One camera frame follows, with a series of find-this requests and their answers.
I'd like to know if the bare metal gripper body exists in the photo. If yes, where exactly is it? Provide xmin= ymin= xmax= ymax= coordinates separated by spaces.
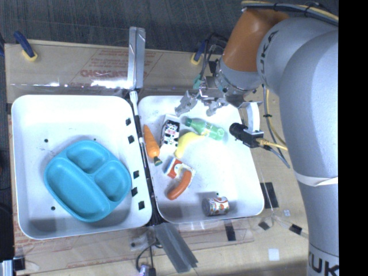
xmin=195 ymin=67 xmax=248 ymax=108

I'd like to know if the green plastic bottle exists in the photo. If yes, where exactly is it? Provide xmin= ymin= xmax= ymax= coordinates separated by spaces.
xmin=184 ymin=117 xmax=225 ymax=141

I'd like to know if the white and black carton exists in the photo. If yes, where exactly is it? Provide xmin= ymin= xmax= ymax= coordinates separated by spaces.
xmin=159 ymin=114 xmax=181 ymax=148

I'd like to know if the yellow banana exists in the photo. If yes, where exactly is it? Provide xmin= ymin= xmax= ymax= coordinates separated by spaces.
xmin=174 ymin=131 xmax=206 ymax=159

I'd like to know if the orange carrot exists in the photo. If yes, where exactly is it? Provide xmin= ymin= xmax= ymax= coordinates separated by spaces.
xmin=143 ymin=124 xmax=163 ymax=166

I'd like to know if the white plastic tray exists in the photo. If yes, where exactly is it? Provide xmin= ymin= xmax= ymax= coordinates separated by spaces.
xmin=10 ymin=94 xmax=153 ymax=240
xmin=137 ymin=95 xmax=265 ymax=224

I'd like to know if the red and white packet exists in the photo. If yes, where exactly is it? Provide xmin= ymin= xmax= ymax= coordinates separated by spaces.
xmin=164 ymin=156 xmax=197 ymax=188

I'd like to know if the orange sausage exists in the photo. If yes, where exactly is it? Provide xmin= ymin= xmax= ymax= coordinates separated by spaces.
xmin=167 ymin=170 xmax=193 ymax=201

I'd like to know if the small printed can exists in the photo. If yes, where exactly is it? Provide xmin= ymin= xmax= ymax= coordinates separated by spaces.
xmin=201 ymin=196 xmax=230 ymax=217

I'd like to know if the brown cardboard board red print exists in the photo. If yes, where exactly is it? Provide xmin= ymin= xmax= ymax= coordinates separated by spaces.
xmin=3 ymin=39 xmax=256 ymax=271

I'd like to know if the blue divided plate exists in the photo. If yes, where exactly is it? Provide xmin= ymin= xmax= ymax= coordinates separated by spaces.
xmin=43 ymin=140 xmax=133 ymax=223

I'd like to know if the black cylinder on white bracket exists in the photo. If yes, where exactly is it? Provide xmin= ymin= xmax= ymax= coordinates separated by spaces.
xmin=229 ymin=101 xmax=265 ymax=149

